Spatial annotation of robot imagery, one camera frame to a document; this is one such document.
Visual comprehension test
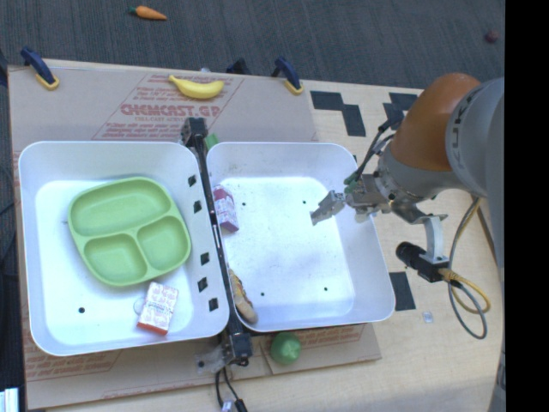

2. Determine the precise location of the black block with thin wires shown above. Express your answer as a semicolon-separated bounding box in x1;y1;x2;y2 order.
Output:
179;116;210;148
226;331;255;361

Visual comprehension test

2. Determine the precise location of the dark red and white carton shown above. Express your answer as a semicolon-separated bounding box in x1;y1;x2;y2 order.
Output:
212;184;241;233

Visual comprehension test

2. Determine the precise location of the orange and white carton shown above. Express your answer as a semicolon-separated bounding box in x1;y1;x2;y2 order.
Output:
136;281;180;337

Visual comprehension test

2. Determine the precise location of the white plastic tray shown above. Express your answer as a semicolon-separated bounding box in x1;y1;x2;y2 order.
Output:
17;140;231;357
205;141;396;334

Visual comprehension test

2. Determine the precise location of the yellow banana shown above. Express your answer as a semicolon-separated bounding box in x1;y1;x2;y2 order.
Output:
167;74;226;100

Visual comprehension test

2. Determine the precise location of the orange carrot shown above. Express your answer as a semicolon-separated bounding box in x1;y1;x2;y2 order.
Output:
127;4;169;22

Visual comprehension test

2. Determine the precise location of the black cylinder on white bracket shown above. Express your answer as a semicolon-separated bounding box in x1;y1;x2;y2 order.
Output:
395;211;451;284

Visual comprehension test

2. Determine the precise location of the green round toy fruit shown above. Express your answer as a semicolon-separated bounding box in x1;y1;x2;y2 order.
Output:
269;331;303;367

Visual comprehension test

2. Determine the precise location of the tan toy hot dog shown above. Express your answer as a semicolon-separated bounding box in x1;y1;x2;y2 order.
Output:
226;268;259;326

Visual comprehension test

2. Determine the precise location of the thin black and white rod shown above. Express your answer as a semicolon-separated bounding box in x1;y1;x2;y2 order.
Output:
193;131;242;338

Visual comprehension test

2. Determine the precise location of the green divided plate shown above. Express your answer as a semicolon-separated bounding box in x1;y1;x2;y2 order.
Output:
67;176;193;288

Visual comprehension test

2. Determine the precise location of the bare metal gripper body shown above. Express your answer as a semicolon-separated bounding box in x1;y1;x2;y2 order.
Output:
344;173;394;215

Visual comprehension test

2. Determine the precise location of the brown cardboard board, red print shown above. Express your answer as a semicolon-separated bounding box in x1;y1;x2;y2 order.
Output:
7;58;383;411

